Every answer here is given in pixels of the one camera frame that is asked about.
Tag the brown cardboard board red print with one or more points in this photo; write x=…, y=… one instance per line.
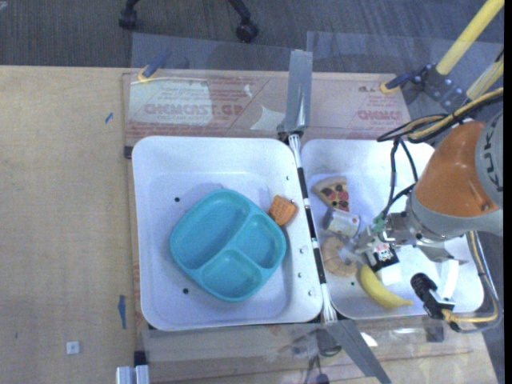
x=328, y=106

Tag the yellow banana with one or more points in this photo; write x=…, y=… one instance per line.
x=378, y=290

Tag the orange biscuit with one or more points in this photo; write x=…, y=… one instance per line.
x=282, y=211

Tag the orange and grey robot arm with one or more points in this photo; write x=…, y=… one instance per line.
x=452, y=182

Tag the black office chair base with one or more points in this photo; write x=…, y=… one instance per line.
x=244, y=26

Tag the small white can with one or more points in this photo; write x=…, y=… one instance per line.
x=343, y=222

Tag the pizza slice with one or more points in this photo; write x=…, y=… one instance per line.
x=334, y=194

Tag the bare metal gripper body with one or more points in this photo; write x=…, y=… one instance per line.
x=400, y=230

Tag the white plastic tray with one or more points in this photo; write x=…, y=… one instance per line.
x=360, y=162
x=224, y=162

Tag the black and white carton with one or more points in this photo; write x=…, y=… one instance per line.
x=390, y=272

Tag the tan croissant bread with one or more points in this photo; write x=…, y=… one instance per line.
x=333, y=260

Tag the blue divided plate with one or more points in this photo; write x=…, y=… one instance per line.
x=224, y=242

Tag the black cylinder on white bracket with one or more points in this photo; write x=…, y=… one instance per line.
x=430, y=294

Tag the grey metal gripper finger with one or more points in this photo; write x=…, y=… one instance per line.
x=365, y=242
x=386, y=245

